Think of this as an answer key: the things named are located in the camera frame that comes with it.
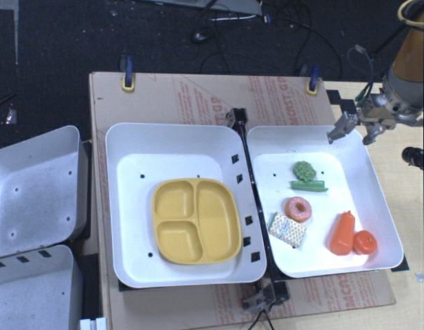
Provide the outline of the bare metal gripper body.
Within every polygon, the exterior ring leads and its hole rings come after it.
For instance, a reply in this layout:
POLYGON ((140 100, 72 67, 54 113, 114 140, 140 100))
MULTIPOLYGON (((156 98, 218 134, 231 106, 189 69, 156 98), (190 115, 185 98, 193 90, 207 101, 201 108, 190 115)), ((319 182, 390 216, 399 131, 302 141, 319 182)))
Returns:
POLYGON ((361 122, 377 124, 393 129, 397 124, 422 127, 419 119, 422 109, 414 107, 396 93, 371 93, 357 101, 358 118, 361 122))

